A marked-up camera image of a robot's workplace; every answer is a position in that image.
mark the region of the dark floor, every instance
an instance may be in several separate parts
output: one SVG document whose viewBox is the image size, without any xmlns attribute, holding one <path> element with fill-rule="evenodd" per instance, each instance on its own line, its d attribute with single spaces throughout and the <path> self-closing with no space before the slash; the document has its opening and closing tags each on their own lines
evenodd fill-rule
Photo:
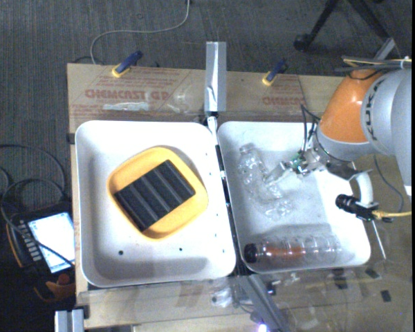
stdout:
<svg viewBox="0 0 415 332">
<path fill-rule="evenodd" d="M 293 41 L 310 32 L 326 0 L 191 1 L 179 28 L 100 38 L 93 49 L 97 62 L 117 64 L 141 50 L 141 66 L 204 69 L 206 41 L 225 41 L 231 71 L 266 72 L 284 57 L 287 73 L 341 75 L 334 69 L 343 55 L 373 57 L 384 42 L 346 1 L 306 53 L 295 50 Z M 393 55 L 411 57 L 412 0 L 366 1 L 395 40 Z M 91 42 L 100 33 L 168 28 L 183 20 L 185 9 L 185 0 L 0 0 L 0 144 L 49 151 L 66 171 L 70 195 L 67 63 L 89 63 Z M 0 167 L 11 183 L 61 181 L 53 161 L 31 149 L 0 149 Z M 0 193 L 3 186 L 0 179 Z M 28 210 L 58 200 L 47 184 L 31 183 L 24 194 L 29 199 L 21 205 Z M 4 231 L 0 246 L 0 331 L 52 331 L 53 311 L 71 302 L 41 302 L 25 284 Z"/>
</svg>

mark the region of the blue and yellow clamp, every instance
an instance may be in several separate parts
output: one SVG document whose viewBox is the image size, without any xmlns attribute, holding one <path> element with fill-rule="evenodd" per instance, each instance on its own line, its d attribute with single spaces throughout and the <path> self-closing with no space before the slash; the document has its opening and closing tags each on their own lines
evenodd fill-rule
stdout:
<svg viewBox="0 0 415 332">
<path fill-rule="evenodd" d="M 278 73 L 284 73 L 287 70 L 288 66 L 286 64 L 286 60 L 282 59 L 280 60 L 277 65 L 275 65 L 275 68 L 271 71 L 267 72 L 267 74 L 263 77 L 263 84 L 266 86 L 270 86 L 274 83 L 275 79 L 277 78 Z"/>
<path fill-rule="evenodd" d="M 138 60 L 140 60 L 142 56 L 143 53 L 141 53 L 139 50 L 137 50 L 135 53 L 132 53 L 121 63 L 112 68 L 112 75 L 114 75 L 115 77 L 122 77 L 125 73 L 129 71 L 131 66 L 137 64 Z"/>
</svg>

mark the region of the black bottle cap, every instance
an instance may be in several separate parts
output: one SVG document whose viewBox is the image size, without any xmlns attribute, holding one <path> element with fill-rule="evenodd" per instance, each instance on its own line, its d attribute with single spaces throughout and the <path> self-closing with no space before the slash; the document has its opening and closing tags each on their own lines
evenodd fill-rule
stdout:
<svg viewBox="0 0 415 332">
<path fill-rule="evenodd" d="M 244 246 L 244 259 L 248 263 L 255 263 L 258 258 L 258 249 L 255 243 L 248 243 Z"/>
</svg>

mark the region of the plastic bottle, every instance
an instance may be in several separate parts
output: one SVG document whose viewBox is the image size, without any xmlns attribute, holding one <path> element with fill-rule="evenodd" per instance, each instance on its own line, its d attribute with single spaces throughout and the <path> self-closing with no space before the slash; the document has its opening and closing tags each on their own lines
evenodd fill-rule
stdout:
<svg viewBox="0 0 415 332">
<path fill-rule="evenodd" d="M 255 146 L 248 143 L 240 147 L 239 151 L 238 174 L 254 209 L 274 221 L 289 213 L 292 209 L 291 202 L 283 197 L 277 184 L 264 183 L 268 170 Z"/>
<path fill-rule="evenodd" d="M 341 253 L 334 234 L 294 237 L 271 237 L 259 243 L 248 243 L 244 259 L 248 263 L 270 263 L 279 267 L 332 264 Z"/>
</svg>

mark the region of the chair leg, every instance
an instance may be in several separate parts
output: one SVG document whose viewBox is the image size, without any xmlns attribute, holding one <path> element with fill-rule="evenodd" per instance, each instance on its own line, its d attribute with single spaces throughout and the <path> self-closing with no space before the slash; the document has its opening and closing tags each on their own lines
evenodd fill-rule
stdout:
<svg viewBox="0 0 415 332">
<path fill-rule="evenodd" d="M 373 31 L 381 38 L 389 38 L 390 35 L 381 25 L 380 21 L 375 17 L 369 6 L 364 0 L 347 0 L 364 21 L 373 29 Z"/>
<path fill-rule="evenodd" d="M 317 37 L 317 34 L 321 30 L 324 23 L 326 22 L 330 14 L 333 12 L 333 10 L 335 9 L 339 1 L 340 0 L 327 0 L 326 1 L 324 10 L 321 13 L 320 17 L 318 17 L 317 22 L 315 22 L 315 25 L 312 28 L 311 33 L 309 34 L 306 33 L 304 35 L 298 35 L 297 38 L 295 39 L 293 43 L 293 46 L 295 49 L 299 50 L 300 52 L 305 52 L 307 50 L 307 48 L 313 42 L 315 37 Z"/>
</svg>

